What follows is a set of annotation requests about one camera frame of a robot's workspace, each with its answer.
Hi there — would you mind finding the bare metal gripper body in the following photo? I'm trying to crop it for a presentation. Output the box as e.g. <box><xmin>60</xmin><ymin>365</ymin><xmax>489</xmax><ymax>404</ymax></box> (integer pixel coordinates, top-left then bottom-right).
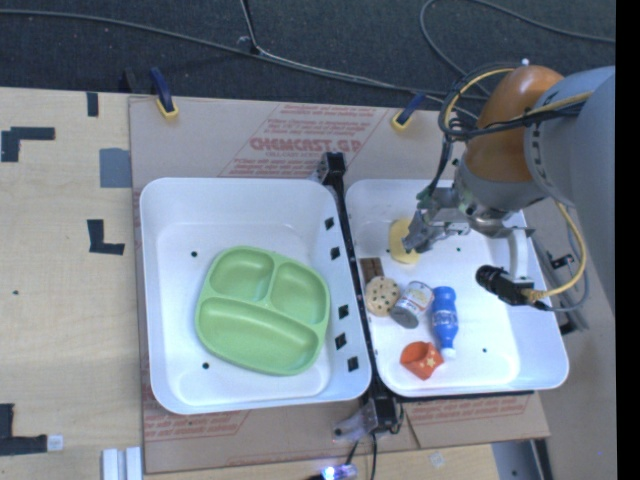
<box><xmin>422</xmin><ymin>186</ymin><xmax>522</xmax><ymax>240</ymax></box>

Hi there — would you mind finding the yellow round toy slice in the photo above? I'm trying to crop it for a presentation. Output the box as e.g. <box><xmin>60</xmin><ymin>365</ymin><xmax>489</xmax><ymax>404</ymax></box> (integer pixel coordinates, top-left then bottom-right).
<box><xmin>388</xmin><ymin>218</ymin><xmax>422</xmax><ymax>265</ymax></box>

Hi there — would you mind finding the brown chocolate bar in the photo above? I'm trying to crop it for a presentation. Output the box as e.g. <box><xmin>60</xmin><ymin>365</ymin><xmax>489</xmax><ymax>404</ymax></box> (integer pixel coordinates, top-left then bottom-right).
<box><xmin>359</xmin><ymin>257</ymin><xmax>386</xmax><ymax>283</ymax></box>

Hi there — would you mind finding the chocolate chip biscuit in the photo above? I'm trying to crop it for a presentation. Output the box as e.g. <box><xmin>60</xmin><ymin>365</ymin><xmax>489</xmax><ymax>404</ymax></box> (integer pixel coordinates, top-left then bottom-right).
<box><xmin>364</xmin><ymin>275</ymin><xmax>401</xmax><ymax>318</ymax></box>

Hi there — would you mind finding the small grey can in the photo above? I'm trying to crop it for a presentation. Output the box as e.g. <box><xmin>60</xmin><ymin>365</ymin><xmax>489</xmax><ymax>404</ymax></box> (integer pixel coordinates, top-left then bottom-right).
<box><xmin>388</xmin><ymin>280</ymin><xmax>435</xmax><ymax>330</ymax></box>

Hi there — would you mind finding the thin black rod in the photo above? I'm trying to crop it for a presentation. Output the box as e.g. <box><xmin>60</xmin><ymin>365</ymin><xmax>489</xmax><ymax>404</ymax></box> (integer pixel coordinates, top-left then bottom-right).
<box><xmin>331</xmin><ymin>177</ymin><xmax>387</xmax><ymax>400</ymax></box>

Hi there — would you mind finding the blue bottle with white cap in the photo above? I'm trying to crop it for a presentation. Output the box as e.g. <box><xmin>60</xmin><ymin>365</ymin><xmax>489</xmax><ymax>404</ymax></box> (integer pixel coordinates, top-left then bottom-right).
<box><xmin>430</xmin><ymin>285</ymin><xmax>459</xmax><ymax>361</ymax></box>

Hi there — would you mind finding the orange carton with yellow star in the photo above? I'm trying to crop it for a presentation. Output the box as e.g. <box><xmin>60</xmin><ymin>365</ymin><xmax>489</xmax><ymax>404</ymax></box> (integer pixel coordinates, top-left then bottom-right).
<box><xmin>399</xmin><ymin>340</ymin><xmax>445</xmax><ymax>382</ymax></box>

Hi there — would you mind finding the white plastic tray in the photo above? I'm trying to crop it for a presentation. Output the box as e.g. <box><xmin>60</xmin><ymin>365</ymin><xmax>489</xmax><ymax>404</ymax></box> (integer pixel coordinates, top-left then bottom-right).
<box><xmin>344</xmin><ymin>177</ymin><xmax>571</xmax><ymax>399</ymax></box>
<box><xmin>138</xmin><ymin>176</ymin><xmax>374</xmax><ymax>416</ymax></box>

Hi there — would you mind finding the green divided plate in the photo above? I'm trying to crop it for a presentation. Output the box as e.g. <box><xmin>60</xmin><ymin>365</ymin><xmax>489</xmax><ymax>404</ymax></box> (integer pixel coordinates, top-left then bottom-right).
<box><xmin>193</xmin><ymin>245</ymin><xmax>332</xmax><ymax>377</ymax></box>

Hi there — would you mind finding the brown cardboard board red print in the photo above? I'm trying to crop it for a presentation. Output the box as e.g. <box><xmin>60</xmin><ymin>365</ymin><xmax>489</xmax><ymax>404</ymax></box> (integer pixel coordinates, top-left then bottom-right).
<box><xmin>127</xmin><ymin>95</ymin><xmax>552</xmax><ymax>475</ymax></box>

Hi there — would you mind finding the black cylinder on white bracket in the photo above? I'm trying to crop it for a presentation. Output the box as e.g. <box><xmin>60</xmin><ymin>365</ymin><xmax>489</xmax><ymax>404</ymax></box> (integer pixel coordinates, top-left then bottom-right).
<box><xmin>474</xmin><ymin>225</ymin><xmax>537</xmax><ymax>307</ymax></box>

